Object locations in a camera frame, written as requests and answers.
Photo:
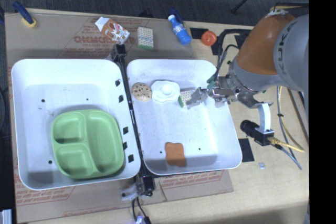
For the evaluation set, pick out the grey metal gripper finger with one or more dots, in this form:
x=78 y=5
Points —
x=201 y=94
x=197 y=103

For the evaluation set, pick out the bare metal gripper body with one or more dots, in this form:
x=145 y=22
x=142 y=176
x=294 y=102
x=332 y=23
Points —
x=225 y=93

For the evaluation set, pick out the green and white packet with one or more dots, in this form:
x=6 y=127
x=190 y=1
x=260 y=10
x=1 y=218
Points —
x=145 y=38
x=186 y=95

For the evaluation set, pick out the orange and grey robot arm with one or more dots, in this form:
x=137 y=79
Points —
x=265 y=47

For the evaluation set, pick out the white plastic tray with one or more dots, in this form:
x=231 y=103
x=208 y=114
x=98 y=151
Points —
x=183 y=126
x=65 y=81

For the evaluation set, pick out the white fried egg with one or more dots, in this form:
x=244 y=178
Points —
x=165 y=91

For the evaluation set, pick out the orange bread slice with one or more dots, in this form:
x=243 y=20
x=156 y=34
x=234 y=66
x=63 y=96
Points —
x=175 y=154

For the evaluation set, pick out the orange round toy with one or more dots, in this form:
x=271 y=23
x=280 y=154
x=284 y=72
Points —
x=209 y=38

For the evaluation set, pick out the tan chocolate chip biscuit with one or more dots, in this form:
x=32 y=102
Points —
x=141 y=91

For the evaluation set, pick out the blue bottle with white cap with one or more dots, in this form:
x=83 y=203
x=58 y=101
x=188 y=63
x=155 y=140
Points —
x=180 y=31

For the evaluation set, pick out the small white piece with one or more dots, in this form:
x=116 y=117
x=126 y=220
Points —
x=261 y=165

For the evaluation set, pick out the orange and white carton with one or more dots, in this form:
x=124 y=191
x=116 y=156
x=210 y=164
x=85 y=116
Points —
x=114 y=30

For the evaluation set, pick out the green divided plate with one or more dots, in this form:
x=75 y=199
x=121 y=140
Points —
x=88 y=144

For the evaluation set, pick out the brown cardboard board red print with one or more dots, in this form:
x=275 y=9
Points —
x=65 y=34

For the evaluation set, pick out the black cylinder on white bracket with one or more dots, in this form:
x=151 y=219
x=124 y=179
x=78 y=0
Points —
x=264 y=119

